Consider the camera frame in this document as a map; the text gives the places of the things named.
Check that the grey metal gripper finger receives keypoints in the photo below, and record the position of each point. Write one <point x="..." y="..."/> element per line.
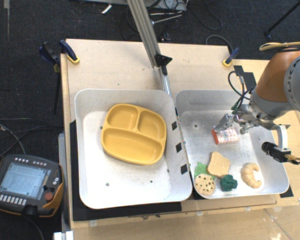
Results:
<point x="225" y="122"/>
<point x="245" y="129"/>

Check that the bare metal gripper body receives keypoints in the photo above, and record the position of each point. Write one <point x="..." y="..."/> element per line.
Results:
<point x="250" y="117"/>

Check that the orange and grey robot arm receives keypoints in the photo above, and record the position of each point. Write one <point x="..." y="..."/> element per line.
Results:
<point x="275" y="79"/>

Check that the orange and white carton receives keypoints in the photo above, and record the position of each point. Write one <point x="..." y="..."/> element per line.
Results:
<point x="227" y="137"/>

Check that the tan bread slice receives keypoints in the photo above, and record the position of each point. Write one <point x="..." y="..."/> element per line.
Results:
<point x="218" y="165"/>

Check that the beige croissant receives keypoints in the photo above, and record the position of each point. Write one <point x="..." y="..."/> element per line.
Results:
<point x="251" y="175"/>

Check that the green lettuce leaf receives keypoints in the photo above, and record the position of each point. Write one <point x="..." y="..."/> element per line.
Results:
<point x="200" y="168"/>

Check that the white plastic tray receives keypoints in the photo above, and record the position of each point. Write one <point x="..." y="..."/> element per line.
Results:
<point x="265" y="179"/>
<point x="130" y="184"/>

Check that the green broccoli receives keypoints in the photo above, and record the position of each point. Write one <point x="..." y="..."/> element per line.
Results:
<point x="228" y="183"/>

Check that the beige chocolate chip biscuit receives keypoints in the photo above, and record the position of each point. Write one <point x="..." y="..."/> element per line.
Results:
<point x="204" y="184"/>

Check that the yellow divided plate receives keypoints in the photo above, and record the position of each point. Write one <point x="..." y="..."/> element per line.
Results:
<point x="133" y="140"/>

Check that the pale wood board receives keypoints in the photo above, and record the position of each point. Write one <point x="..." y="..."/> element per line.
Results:
<point x="110" y="66"/>

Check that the black cylinder on white bracket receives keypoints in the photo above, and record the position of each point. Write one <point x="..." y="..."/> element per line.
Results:
<point x="273" y="150"/>

